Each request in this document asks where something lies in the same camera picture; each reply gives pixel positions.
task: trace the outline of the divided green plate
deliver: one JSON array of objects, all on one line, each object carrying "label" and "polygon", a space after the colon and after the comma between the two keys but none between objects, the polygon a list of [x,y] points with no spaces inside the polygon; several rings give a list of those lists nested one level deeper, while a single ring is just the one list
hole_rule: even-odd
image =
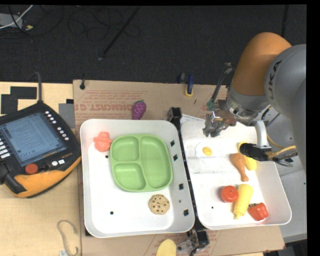
[{"label": "divided green plate", "polygon": [[161,190],[169,186],[173,179],[168,147],[155,135],[116,137],[111,143],[110,161],[113,178],[125,191]]}]

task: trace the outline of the white cable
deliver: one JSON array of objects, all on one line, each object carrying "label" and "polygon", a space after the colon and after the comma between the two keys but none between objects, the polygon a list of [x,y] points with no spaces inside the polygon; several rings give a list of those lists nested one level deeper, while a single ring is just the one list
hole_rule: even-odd
[{"label": "white cable", "polygon": [[[16,19],[15,22],[18,22],[19,20],[21,20],[21,18],[22,18],[27,12],[29,12],[29,10],[30,10],[33,6],[34,6],[34,5],[31,4],[31,5],[29,6],[29,8],[26,9],[26,10],[21,14],[21,16],[19,16],[19,17]],[[0,29],[4,29],[4,28],[7,28],[7,27],[10,27],[11,25],[15,24],[15,22],[12,22],[12,23],[10,23],[10,24],[8,24],[8,25],[5,25],[5,26],[0,26]]]}]

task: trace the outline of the brown drumstick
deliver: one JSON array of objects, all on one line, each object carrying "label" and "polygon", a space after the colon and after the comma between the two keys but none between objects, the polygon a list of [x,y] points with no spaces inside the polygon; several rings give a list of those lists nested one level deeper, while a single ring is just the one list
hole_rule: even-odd
[{"label": "brown drumstick", "polygon": [[241,153],[234,153],[231,155],[231,161],[235,167],[239,170],[241,174],[241,180],[243,182],[247,182],[249,180],[248,176],[246,175],[246,159],[245,156]]}]

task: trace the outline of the red emergency stop button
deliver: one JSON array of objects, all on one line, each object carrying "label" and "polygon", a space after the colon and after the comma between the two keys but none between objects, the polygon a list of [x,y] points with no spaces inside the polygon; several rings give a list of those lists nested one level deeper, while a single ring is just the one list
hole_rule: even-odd
[{"label": "red emergency stop button", "polygon": [[24,168],[26,174],[32,175],[36,174],[38,172],[38,165],[35,163],[29,163],[28,165],[25,166]]}]

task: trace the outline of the white plastic container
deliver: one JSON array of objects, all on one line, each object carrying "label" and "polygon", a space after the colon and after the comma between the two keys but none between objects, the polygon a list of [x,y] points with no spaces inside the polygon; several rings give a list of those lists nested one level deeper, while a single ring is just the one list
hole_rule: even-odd
[{"label": "white plastic container", "polygon": [[[171,156],[173,179],[157,191],[130,192],[120,189],[112,174],[110,151],[99,152],[94,137],[108,132],[111,139],[122,135],[150,134],[161,138]],[[180,233],[189,231],[195,214],[176,127],[164,120],[90,119],[80,128],[84,222],[97,238]],[[162,194],[170,202],[166,214],[153,214],[148,202]]]},{"label": "white plastic container", "polygon": [[[238,143],[257,144],[256,129],[237,123],[222,130],[217,137],[206,137],[202,130],[204,127],[204,120],[190,120],[181,125],[200,222],[210,230],[287,224],[292,212],[276,164],[273,161],[257,161],[256,170],[245,169],[249,181],[242,182],[240,172],[230,159],[231,154],[238,152]],[[205,155],[202,151],[204,147],[210,148],[212,155]],[[235,218],[234,203],[222,201],[220,191],[225,186],[237,187],[243,183],[254,189],[250,203],[264,203],[269,217],[255,221],[246,212],[239,219]]]}]

